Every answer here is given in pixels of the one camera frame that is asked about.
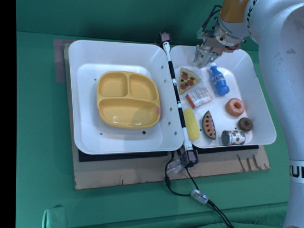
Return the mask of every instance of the pizza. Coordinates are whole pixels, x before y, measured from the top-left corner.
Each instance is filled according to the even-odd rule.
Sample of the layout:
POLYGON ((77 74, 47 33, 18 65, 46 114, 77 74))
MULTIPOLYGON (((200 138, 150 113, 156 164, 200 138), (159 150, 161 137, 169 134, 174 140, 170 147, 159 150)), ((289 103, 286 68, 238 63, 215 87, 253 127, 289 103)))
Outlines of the pizza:
POLYGON ((180 68, 180 87, 179 87, 179 93, 180 95, 184 93, 186 90, 192 88, 193 86, 197 85, 201 81, 200 77, 192 72, 189 69, 186 69, 184 67, 180 68))

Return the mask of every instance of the white label band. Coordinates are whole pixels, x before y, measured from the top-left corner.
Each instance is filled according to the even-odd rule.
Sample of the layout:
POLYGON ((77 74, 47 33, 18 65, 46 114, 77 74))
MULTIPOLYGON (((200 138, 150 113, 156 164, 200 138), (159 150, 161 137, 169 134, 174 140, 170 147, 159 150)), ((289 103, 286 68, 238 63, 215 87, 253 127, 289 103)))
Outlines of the white label band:
POLYGON ((289 160, 290 181, 304 184, 304 161, 289 160))

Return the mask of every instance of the robotic arm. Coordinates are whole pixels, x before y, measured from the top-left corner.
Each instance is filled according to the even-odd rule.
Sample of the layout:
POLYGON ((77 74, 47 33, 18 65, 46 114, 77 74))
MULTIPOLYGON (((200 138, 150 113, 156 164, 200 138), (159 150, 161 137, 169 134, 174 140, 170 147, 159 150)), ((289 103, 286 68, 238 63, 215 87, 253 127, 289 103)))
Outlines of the robotic arm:
POLYGON ((239 49, 250 36, 259 45, 263 80, 286 139, 290 192, 284 227, 304 227, 304 0, 224 0, 213 30, 199 31, 198 68, 239 49))

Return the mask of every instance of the watermelon slice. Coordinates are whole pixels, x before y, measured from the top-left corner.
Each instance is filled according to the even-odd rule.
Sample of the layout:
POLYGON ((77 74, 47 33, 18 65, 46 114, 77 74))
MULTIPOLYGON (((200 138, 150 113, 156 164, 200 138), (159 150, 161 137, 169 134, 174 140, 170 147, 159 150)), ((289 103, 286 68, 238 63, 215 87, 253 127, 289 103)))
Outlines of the watermelon slice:
POLYGON ((214 127, 214 123, 213 123, 213 119, 212 119, 210 111, 207 111, 205 113, 205 115, 203 116, 202 127, 203 127, 205 135, 208 138, 216 139, 217 134, 215 132, 215 127, 214 127))

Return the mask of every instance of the yellow divided plate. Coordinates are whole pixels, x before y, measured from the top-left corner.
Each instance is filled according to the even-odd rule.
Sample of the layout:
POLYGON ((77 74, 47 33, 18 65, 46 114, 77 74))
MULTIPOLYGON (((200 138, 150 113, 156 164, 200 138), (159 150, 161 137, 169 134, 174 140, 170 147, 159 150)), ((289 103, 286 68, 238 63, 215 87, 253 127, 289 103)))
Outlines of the yellow divided plate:
POLYGON ((105 123, 119 128, 149 128, 161 116, 155 83, 145 75, 125 71, 107 72, 99 78, 97 108, 105 123))

